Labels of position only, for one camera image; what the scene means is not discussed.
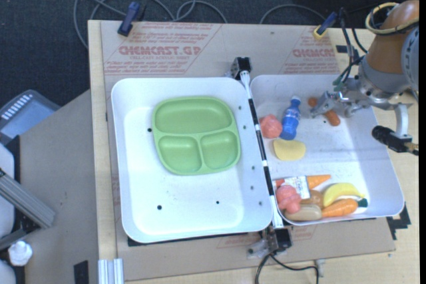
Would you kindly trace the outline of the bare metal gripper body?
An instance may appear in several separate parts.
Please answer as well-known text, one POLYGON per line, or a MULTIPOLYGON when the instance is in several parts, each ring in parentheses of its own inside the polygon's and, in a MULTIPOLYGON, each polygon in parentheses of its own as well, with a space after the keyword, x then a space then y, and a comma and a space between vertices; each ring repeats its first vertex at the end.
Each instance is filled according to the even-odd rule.
POLYGON ((382 110, 394 110, 399 105, 405 105, 407 108, 413 106, 412 103, 390 102, 394 96, 377 88, 363 76, 349 77, 338 90, 338 102, 352 108, 373 106, 382 110))

